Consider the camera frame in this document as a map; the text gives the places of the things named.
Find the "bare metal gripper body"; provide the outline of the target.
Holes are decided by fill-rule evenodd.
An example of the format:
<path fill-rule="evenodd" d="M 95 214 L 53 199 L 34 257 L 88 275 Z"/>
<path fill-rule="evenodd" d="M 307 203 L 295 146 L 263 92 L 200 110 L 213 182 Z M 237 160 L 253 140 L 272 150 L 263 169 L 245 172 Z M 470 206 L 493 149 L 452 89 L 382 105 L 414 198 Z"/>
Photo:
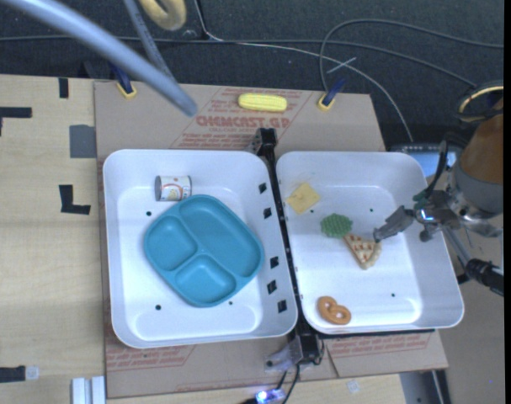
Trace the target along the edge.
<path fill-rule="evenodd" d="M 465 228 L 482 237 L 500 237 L 502 227 L 489 222 L 497 213 L 488 212 L 468 200 L 463 194 L 450 194 L 444 190 L 427 190 L 413 197 L 414 212 L 417 221 L 423 225 L 419 237 L 427 242 L 442 230 Z"/>

